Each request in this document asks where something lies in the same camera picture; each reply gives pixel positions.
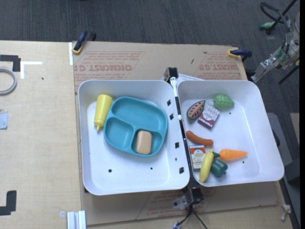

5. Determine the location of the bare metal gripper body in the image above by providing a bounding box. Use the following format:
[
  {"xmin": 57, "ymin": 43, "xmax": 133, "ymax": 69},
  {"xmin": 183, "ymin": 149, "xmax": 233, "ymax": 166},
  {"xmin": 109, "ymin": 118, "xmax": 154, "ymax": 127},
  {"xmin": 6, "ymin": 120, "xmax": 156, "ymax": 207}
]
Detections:
[{"xmin": 282, "ymin": 30, "xmax": 300, "ymax": 68}]

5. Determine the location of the green bottle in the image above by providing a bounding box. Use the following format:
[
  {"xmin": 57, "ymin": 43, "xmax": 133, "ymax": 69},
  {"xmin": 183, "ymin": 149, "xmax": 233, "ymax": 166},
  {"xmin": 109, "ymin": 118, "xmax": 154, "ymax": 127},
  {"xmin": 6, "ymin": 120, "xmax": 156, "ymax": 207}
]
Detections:
[{"xmin": 259, "ymin": 21, "xmax": 275, "ymax": 31}]

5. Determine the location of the green toy lettuce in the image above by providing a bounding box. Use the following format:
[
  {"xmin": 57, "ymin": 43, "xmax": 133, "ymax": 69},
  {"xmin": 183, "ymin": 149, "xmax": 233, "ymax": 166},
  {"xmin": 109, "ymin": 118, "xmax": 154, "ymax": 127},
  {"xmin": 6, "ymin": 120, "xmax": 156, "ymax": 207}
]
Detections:
[{"xmin": 212, "ymin": 94, "xmax": 235, "ymax": 111}]

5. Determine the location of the white plastic tray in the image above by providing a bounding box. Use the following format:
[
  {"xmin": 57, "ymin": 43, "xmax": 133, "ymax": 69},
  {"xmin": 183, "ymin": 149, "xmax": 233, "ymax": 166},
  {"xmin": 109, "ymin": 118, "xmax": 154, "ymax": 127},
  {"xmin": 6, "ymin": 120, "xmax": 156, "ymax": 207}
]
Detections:
[
  {"xmin": 78, "ymin": 80, "xmax": 191, "ymax": 196},
  {"xmin": 177, "ymin": 80, "xmax": 285, "ymax": 187}
]

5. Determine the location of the purple and white carton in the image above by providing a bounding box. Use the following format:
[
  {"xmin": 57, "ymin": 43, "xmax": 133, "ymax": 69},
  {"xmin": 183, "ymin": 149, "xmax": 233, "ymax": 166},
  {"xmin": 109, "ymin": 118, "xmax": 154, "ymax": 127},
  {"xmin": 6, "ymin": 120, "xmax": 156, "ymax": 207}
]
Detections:
[{"xmin": 197, "ymin": 103, "xmax": 220, "ymax": 130}]

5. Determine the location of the white paper sheet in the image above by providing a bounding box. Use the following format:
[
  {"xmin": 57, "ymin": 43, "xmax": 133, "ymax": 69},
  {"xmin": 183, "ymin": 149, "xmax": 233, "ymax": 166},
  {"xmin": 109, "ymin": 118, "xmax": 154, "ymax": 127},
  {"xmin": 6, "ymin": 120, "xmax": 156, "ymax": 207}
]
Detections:
[{"xmin": 177, "ymin": 73, "xmax": 205, "ymax": 82}]

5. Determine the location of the toy watermelon slice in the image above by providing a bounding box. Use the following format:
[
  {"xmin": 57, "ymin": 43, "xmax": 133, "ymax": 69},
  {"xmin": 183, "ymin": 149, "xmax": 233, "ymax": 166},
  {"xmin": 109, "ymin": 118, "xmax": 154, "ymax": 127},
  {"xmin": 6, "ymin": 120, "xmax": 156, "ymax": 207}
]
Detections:
[{"xmin": 186, "ymin": 100, "xmax": 206, "ymax": 121}]

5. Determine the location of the orange carrot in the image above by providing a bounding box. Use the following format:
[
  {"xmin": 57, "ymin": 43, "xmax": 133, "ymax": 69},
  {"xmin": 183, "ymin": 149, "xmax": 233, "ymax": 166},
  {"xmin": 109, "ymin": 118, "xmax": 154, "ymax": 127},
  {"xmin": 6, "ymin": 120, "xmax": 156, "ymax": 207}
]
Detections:
[{"xmin": 213, "ymin": 149, "xmax": 248, "ymax": 162}]

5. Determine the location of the thin black and white rod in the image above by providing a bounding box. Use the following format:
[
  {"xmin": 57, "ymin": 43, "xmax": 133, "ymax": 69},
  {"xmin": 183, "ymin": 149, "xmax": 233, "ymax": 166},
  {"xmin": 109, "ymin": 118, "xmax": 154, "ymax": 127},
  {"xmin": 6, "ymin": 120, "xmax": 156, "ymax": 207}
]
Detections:
[{"xmin": 171, "ymin": 77, "xmax": 192, "ymax": 188}]

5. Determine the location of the brown toy sausage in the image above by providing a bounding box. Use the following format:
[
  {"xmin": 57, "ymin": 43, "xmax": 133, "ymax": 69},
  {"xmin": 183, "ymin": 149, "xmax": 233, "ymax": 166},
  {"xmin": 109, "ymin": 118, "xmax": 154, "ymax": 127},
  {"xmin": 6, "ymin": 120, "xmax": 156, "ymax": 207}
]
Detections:
[{"xmin": 185, "ymin": 130, "xmax": 214, "ymax": 147}]

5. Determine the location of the green toy pepper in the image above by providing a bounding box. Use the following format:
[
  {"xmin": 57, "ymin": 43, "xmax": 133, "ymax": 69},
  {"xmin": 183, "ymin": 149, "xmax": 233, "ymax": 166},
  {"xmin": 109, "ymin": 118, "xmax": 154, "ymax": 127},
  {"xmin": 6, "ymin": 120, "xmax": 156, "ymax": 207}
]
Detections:
[{"xmin": 210, "ymin": 158, "xmax": 228, "ymax": 178}]

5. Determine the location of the orange and white carton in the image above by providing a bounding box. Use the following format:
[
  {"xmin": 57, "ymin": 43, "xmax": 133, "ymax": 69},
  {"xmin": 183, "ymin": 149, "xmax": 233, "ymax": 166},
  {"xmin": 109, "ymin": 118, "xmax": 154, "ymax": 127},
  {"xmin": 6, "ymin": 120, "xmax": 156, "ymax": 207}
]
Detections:
[{"xmin": 189, "ymin": 145, "xmax": 206, "ymax": 169}]

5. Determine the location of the yellow banana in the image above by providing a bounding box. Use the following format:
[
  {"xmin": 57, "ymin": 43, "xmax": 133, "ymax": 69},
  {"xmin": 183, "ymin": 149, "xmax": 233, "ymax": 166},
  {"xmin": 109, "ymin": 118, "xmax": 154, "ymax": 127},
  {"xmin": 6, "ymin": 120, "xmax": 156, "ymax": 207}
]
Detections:
[{"xmin": 199, "ymin": 149, "xmax": 214, "ymax": 183}]

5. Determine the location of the brown cardboard board red print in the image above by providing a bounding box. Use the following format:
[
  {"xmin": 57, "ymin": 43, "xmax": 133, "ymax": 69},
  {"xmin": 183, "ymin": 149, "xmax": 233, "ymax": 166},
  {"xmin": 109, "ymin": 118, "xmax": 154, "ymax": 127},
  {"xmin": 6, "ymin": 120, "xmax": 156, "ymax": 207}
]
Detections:
[{"xmin": 72, "ymin": 41, "xmax": 279, "ymax": 226}]

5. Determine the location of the blue divided plate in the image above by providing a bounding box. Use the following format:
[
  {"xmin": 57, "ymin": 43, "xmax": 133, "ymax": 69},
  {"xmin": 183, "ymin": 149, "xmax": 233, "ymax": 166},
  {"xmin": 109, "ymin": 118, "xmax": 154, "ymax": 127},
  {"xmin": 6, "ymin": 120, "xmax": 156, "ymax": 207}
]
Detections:
[{"xmin": 103, "ymin": 96, "xmax": 169, "ymax": 158}]

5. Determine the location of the tan toy bread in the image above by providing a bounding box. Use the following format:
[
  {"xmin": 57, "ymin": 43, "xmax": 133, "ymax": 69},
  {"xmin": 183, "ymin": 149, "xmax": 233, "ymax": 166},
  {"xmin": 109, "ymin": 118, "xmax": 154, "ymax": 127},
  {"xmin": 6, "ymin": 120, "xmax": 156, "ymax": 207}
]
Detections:
[{"xmin": 135, "ymin": 130, "xmax": 153, "ymax": 155}]

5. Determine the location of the yellow mustard bottle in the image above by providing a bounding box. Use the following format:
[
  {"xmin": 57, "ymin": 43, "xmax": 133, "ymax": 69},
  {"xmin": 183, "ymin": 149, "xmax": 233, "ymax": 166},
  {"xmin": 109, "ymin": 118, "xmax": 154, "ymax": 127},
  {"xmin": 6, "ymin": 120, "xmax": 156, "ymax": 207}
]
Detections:
[{"xmin": 93, "ymin": 94, "xmax": 113, "ymax": 132}]

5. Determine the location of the white tape roll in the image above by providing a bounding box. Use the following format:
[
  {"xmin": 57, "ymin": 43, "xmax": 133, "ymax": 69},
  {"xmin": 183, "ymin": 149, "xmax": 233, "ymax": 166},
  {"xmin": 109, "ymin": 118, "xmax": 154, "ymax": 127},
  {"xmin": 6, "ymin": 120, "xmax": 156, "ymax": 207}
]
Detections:
[{"xmin": 0, "ymin": 67, "xmax": 18, "ymax": 95}]

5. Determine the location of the black block with thin wires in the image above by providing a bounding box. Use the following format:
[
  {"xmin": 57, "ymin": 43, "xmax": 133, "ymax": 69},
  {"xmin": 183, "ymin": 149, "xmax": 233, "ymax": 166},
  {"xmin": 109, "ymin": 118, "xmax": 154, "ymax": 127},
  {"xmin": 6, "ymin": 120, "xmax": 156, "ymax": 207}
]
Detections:
[
  {"xmin": 172, "ymin": 187, "xmax": 205, "ymax": 210},
  {"xmin": 163, "ymin": 67, "xmax": 179, "ymax": 82}
]

